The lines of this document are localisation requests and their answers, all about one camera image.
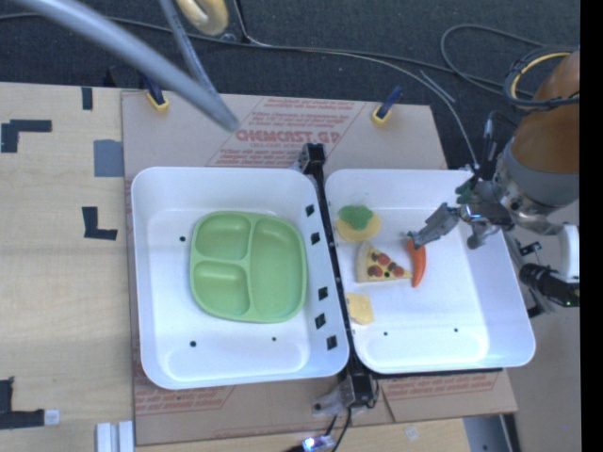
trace green plate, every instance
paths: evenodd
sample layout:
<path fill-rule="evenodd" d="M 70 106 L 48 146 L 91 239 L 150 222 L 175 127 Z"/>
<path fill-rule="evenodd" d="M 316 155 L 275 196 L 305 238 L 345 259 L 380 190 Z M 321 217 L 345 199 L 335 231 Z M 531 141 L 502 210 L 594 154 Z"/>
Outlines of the green plate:
<path fill-rule="evenodd" d="M 199 306 L 222 318 L 275 323 L 305 301 L 307 269 L 302 236 L 274 216 L 219 211 L 195 226 L 190 286 Z"/>

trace white tray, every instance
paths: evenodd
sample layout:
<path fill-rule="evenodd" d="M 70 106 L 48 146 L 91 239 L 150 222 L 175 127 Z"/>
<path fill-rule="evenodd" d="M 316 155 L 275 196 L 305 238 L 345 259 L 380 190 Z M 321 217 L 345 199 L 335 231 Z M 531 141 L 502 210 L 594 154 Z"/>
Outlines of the white tray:
<path fill-rule="evenodd" d="M 131 188 L 142 367 L 183 389 L 332 376 L 350 348 L 312 182 L 291 169 L 149 168 Z M 205 313 L 188 281 L 195 223 L 214 211 L 268 213 L 304 237 L 305 304 L 282 323 Z"/>
<path fill-rule="evenodd" d="M 442 203 L 456 205 L 454 189 L 470 174 L 456 170 L 343 169 L 326 182 L 331 218 L 348 204 L 363 204 L 382 219 L 370 241 L 403 266 L 409 231 L 418 231 Z M 355 281 L 358 245 L 335 233 L 346 292 L 370 296 L 375 320 L 352 321 L 360 360 L 384 374 L 512 367 L 527 363 L 535 342 L 515 271 L 501 233 L 470 250 L 468 224 L 427 245 L 427 269 L 417 288 L 410 280 Z"/>

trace black fabric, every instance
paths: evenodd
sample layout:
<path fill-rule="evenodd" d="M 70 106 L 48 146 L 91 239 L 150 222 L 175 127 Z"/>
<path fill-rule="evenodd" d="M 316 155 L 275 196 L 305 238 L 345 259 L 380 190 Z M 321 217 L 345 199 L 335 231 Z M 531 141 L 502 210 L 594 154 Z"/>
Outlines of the black fabric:
<path fill-rule="evenodd" d="M 107 16 L 166 25 L 155 0 L 79 1 Z M 228 4 L 227 34 L 243 41 L 233 0 Z M 542 44 L 578 47 L 580 43 L 580 0 L 240 0 L 240 4 L 250 35 L 267 44 L 390 54 L 438 67 L 445 67 L 442 36 L 460 24 L 483 25 Z M 0 1 L 0 14 L 21 11 Z M 169 34 L 127 28 L 185 68 Z M 136 70 L 43 19 L 0 21 L 0 42 L 0 81 L 102 86 L 110 70 L 115 85 L 139 86 Z M 400 85 L 403 103 L 432 107 L 448 165 L 456 169 L 472 161 L 450 109 L 413 77 L 391 67 L 349 56 L 229 47 L 200 40 L 195 47 L 216 89 L 224 93 L 380 101 Z M 533 48 L 477 28 L 450 34 L 447 45 L 458 69 L 500 83 L 511 65 Z M 449 72 L 416 63 L 391 63 L 421 78 L 425 74 L 454 99 L 451 105 L 475 153 L 481 150 L 488 114 L 492 110 L 513 114 L 501 96 Z M 534 71 L 534 81 L 539 78 Z M 501 124 L 497 139 L 504 142 L 512 130 Z"/>

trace cardboard box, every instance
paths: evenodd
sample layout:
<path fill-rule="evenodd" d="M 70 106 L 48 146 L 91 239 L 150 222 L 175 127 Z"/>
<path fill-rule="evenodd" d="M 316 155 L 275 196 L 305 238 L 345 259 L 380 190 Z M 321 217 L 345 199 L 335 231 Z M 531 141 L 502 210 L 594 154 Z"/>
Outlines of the cardboard box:
<path fill-rule="evenodd" d="M 426 106 L 396 105 L 387 124 L 376 128 L 370 114 L 377 103 L 223 97 L 241 122 L 233 134 L 219 129 L 176 95 L 170 94 L 170 107 L 163 114 L 157 114 L 143 92 L 123 95 L 126 202 L 132 180 L 146 168 L 287 168 L 295 165 L 306 142 L 324 144 L 327 175 L 344 168 L 446 168 Z M 137 445 L 324 430 L 332 416 L 313 414 L 312 403 L 333 390 L 336 377 L 179 391 L 160 389 L 145 377 L 139 357 L 129 206 L 126 215 Z M 516 410 L 504 370 L 382 379 L 379 383 L 376 407 L 356 414 L 353 427 Z"/>

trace toy pizza slice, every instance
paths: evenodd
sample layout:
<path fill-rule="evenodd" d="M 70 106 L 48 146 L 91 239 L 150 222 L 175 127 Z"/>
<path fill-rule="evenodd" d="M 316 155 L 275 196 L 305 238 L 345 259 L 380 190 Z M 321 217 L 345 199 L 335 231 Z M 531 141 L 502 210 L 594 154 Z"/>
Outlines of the toy pizza slice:
<path fill-rule="evenodd" d="M 413 273 L 392 260 L 387 253 L 376 249 L 369 241 L 364 241 L 358 249 L 355 275 L 356 281 L 360 283 L 413 277 Z"/>

